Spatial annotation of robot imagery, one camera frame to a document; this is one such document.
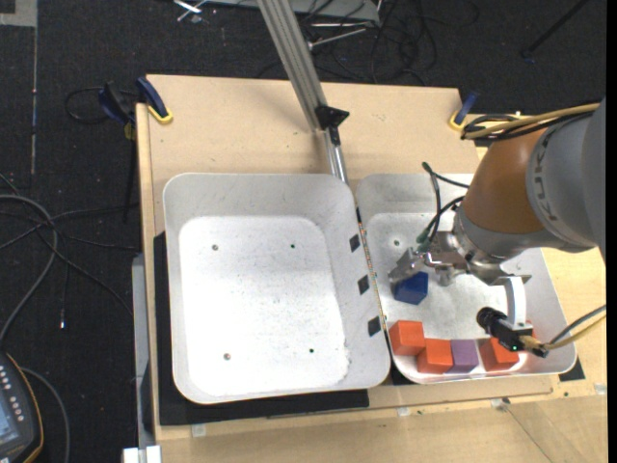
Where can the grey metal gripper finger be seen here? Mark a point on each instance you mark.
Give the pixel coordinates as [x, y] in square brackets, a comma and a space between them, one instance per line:
[447, 276]
[406, 265]

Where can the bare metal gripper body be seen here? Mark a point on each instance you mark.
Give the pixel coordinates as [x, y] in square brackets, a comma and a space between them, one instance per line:
[458, 256]

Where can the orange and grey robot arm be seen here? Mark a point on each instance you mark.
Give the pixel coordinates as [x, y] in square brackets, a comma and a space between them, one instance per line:
[530, 181]

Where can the blue cube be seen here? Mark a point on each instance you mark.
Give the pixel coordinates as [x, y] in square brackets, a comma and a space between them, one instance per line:
[412, 290]

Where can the white plastic tray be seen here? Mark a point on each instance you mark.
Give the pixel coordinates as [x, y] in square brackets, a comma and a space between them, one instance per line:
[260, 302]
[453, 311]

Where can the orange cube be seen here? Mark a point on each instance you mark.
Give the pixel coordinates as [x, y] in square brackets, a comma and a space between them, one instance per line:
[435, 356]
[406, 336]
[497, 359]

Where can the purple cube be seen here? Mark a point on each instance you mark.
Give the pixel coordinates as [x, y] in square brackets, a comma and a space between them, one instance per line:
[464, 355]

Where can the pale wood board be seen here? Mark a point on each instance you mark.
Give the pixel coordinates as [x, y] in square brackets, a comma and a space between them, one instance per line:
[241, 128]

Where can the black cylinder on white bracket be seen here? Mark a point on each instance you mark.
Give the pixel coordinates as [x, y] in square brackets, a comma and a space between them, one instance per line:
[501, 328]

